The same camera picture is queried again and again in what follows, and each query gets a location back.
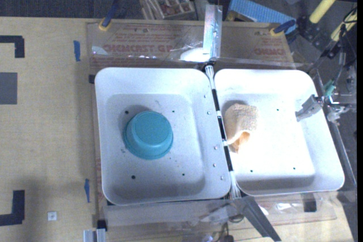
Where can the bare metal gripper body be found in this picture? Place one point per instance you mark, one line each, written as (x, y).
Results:
(330, 102)

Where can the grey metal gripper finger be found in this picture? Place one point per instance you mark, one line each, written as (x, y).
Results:
(307, 109)

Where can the white plastic tray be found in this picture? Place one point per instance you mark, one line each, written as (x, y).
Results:
(158, 178)
(283, 144)

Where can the orange cloth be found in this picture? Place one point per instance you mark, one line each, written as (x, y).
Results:
(241, 119)

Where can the thin black and white rod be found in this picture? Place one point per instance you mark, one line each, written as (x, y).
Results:
(216, 105)

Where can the brown cardboard board red print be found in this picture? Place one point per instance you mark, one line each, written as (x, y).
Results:
(244, 39)

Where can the teal bowl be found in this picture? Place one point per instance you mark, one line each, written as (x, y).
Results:
(148, 134)

